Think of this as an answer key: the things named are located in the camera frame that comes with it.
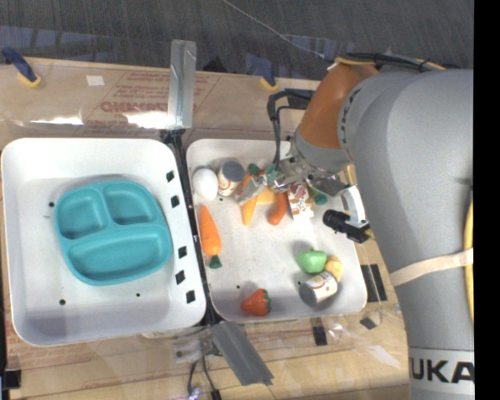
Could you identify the yellow-orange carrot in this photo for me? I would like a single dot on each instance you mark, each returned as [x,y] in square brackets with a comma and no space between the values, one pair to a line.
[248,213]

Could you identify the yellow toy food piece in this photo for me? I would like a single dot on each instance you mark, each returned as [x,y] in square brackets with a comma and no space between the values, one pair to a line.
[334,267]

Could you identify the brown cardboard board red print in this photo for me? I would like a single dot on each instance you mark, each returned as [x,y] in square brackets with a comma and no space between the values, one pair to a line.
[108,98]

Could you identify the small can with grey lid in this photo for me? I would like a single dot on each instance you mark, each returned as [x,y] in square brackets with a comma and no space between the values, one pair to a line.
[230,178]

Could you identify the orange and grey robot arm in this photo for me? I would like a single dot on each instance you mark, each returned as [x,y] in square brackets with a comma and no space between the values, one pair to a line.
[416,190]

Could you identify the orange sausage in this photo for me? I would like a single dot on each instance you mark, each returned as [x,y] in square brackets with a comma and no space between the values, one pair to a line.
[277,211]

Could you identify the small green toy piece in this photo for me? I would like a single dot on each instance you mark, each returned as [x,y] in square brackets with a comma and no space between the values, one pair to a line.
[320,198]

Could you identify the white printed carton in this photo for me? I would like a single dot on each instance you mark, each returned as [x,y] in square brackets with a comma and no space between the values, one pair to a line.
[301,206]

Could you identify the red strawberry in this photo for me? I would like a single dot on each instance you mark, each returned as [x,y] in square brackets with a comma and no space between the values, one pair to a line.
[256,303]

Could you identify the white plastic tray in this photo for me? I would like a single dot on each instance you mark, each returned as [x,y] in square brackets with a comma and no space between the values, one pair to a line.
[33,223]
[262,256]

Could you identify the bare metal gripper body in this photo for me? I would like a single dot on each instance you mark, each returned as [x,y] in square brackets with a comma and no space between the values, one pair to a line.
[306,177]

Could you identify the orange carrot with green top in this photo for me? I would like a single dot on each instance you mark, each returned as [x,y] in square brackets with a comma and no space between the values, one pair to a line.
[247,180]

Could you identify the white egg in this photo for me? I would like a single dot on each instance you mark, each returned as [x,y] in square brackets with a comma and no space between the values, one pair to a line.
[205,183]

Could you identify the pale yellow toy piece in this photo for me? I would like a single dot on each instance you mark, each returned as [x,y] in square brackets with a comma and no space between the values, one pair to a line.
[266,197]

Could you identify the green apple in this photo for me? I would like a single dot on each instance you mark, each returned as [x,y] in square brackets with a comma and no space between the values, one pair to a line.
[311,261]

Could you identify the teal divided plate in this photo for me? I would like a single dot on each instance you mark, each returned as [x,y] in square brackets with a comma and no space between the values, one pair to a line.
[112,240]

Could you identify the large orange carrot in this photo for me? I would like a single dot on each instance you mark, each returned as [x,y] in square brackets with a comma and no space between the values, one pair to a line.
[209,233]

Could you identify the white printed can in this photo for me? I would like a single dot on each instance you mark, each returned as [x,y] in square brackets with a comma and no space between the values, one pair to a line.
[318,289]

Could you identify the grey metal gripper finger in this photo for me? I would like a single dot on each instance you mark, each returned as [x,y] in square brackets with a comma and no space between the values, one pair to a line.
[280,185]
[250,191]

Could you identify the black cylinder on white bracket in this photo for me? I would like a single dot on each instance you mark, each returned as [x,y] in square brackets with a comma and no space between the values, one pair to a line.
[345,223]

